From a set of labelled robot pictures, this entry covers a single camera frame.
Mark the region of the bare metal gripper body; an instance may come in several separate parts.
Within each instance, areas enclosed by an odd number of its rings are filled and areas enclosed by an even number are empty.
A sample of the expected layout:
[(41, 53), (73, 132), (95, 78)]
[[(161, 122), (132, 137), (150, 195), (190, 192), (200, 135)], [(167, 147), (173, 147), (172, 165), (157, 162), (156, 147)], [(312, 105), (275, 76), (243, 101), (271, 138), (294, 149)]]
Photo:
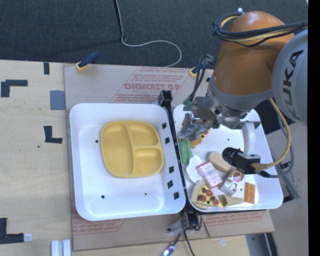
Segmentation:
[(214, 97), (195, 97), (191, 104), (192, 120), (196, 123), (218, 128), (223, 125), (229, 129), (240, 129), (242, 119), (249, 110), (235, 110), (227, 107)]

